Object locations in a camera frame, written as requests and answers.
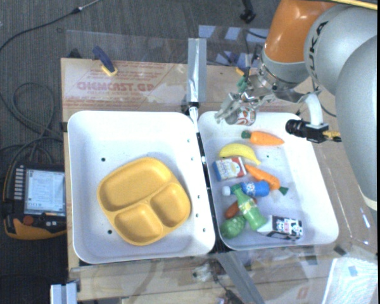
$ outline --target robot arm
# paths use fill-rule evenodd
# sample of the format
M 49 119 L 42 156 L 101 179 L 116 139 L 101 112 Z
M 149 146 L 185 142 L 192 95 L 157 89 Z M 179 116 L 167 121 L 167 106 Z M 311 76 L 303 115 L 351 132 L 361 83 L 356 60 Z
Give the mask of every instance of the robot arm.
M 228 95 L 216 121 L 245 104 L 257 110 L 275 98 L 306 102 L 311 121 L 289 122 L 286 130 L 321 143 L 327 124 L 316 93 L 294 90 L 308 77 L 335 96 L 346 154 L 377 225 L 377 5 L 281 0 L 256 75 Z

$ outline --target green bottle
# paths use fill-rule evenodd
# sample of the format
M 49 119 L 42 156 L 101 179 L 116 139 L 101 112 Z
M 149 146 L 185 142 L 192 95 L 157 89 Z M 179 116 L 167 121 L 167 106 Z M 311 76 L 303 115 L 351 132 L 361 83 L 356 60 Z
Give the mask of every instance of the green bottle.
M 231 187 L 231 193 L 236 196 L 239 210 L 248 221 L 252 230 L 256 231 L 267 222 L 267 219 L 260 213 L 253 199 L 243 193 L 240 184 L 233 185 Z
M 232 239 L 242 232 L 246 219 L 242 215 L 229 218 L 220 225 L 220 232 L 224 238 Z

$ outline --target yellow plate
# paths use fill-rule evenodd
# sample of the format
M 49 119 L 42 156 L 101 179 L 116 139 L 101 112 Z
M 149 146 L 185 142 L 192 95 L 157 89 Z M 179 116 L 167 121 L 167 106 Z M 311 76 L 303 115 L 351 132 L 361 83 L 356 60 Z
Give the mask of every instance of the yellow plate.
M 156 158 L 140 158 L 114 170 L 99 184 L 97 199 L 126 242 L 154 243 L 190 215 L 188 195 L 170 169 Z

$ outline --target toy banana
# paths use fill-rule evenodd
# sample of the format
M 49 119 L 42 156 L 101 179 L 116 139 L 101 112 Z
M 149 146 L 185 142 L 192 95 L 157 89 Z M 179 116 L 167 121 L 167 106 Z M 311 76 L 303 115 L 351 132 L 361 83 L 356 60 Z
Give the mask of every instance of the toy banana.
M 230 156 L 243 156 L 249 160 L 254 161 L 257 165 L 260 164 L 260 161 L 256 157 L 254 150 L 245 144 L 241 143 L 229 143 L 225 145 L 218 154 L 221 158 L 227 158 Z

